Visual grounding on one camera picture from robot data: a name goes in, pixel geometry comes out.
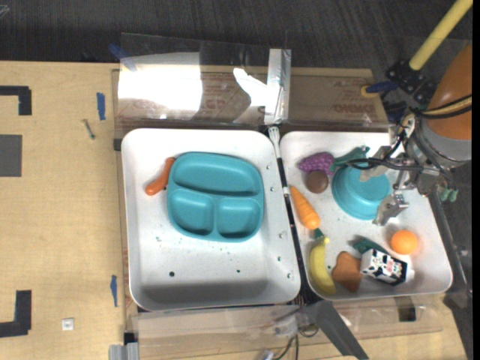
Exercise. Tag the blue bowl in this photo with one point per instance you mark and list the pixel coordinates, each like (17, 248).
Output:
(356, 197)

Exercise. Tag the small grey-green screw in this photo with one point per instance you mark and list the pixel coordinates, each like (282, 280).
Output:
(89, 129)

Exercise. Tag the white plastic tray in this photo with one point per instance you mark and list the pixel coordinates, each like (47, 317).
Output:
(210, 272)
(356, 234)

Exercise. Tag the purple grapes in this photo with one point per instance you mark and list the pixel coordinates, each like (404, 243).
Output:
(317, 162)

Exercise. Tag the dark green flat piece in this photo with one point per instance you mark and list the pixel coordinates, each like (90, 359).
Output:
(367, 245)

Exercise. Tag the orange sausage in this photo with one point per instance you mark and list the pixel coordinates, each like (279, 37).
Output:
(161, 180)

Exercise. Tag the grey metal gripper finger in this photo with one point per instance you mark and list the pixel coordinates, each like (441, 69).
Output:
(375, 171)
(390, 208)

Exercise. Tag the white printed carton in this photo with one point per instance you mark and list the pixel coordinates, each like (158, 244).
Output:
(384, 267)

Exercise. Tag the small white square piece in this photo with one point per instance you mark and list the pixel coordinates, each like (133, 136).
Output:
(68, 324)

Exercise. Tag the orange ball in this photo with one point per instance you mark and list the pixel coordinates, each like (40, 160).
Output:
(404, 242)

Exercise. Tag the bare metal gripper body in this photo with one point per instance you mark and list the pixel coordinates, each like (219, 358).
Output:
(425, 180)

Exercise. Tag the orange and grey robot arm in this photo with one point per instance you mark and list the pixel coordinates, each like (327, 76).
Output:
(450, 118)

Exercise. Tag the brown round biscuit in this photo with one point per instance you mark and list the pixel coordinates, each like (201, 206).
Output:
(317, 182)

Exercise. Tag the blue divided plate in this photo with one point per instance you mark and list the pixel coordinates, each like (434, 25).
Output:
(215, 174)

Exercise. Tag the dark green curved piece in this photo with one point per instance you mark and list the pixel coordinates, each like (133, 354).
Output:
(347, 157)

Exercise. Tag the brown bread slice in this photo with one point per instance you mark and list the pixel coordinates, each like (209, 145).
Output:
(347, 272)

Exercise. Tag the orange carrot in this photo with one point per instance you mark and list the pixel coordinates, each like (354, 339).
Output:
(305, 210)

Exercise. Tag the yellow banana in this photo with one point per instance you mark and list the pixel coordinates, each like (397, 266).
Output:
(320, 268)

